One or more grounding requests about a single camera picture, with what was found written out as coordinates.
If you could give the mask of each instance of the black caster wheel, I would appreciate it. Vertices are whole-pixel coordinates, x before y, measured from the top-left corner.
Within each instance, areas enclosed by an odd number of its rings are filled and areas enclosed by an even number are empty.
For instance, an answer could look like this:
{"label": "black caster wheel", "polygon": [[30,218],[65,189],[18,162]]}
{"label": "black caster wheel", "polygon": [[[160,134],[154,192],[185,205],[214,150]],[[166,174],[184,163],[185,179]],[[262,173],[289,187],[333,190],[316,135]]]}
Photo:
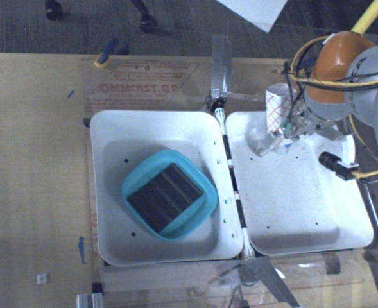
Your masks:
{"label": "black caster wheel", "polygon": [[51,21],[58,21],[63,17],[62,5],[56,1],[46,6],[46,17]]}
{"label": "black caster wheel", "polygon": [[142,15],[140,29],[143,33],[153,33],[155,31],[156,21],[151,15]]}

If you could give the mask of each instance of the yellow pole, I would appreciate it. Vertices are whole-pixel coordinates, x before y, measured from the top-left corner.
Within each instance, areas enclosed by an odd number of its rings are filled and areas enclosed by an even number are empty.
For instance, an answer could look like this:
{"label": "yellow pole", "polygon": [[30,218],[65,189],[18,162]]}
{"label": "yellow pole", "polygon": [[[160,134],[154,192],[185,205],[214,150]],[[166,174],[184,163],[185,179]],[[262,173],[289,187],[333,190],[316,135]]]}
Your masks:
{"label": "yellow pole", "polygon": [[371,5],[364,12],[363,16],[356,22],[356,25],[351,29],[353,32],[363,34],[374,20],[378,17],[378,0],[374,0]]}

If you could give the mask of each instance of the blue bowl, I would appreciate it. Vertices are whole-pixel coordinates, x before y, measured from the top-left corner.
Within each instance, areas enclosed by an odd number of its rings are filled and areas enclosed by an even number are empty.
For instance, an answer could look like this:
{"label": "blue bowl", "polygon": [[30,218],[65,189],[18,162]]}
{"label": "blue bowl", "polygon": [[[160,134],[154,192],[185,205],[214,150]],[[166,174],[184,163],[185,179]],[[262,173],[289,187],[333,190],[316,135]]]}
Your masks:
{"label": "blue bowl", "polygon": [[[176,164],[203,194],[164,227],[161,232],[156,232],[129,203],[127,198],[144,187],[171,164]],[[179,241],[189,235],[212,214],[218,204],[217,190],[212,182],[190,160],[174,150],[158,151],[143,160],[123,180],[121,197],[130,212],[153,235],[164,241]]]}

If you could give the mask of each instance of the chair leg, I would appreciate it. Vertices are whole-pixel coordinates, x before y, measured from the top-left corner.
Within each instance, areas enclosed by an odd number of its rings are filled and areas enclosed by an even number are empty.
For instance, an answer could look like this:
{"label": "chair leg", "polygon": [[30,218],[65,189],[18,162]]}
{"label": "chair leg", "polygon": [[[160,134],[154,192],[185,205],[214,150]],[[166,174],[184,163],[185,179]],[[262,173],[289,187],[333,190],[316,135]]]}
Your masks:
{"label": "chair leg", "polygon": [[46,17],[57,21],[63,17],[62,6],[56,0],[45,0]]}
{"label": "chair leg", "polygon": [[156,26],[155,19],[149,14],[146,5],[142,0],[131,0],[131,2],[142,15],[140,29],[145,33],[153,32]]}

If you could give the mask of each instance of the black rectangular object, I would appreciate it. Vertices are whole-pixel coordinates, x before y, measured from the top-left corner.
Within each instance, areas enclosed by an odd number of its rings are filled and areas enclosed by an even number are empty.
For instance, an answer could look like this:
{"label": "black rectangular object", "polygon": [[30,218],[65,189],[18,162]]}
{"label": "black rectangular object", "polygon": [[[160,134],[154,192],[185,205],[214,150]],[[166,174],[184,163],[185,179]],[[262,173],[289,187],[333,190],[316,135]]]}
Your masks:
{"label": "black rectangular object", "polygon": [[171,164],[127,201],[160,233],[202,195],[199,187],[176,164]]}

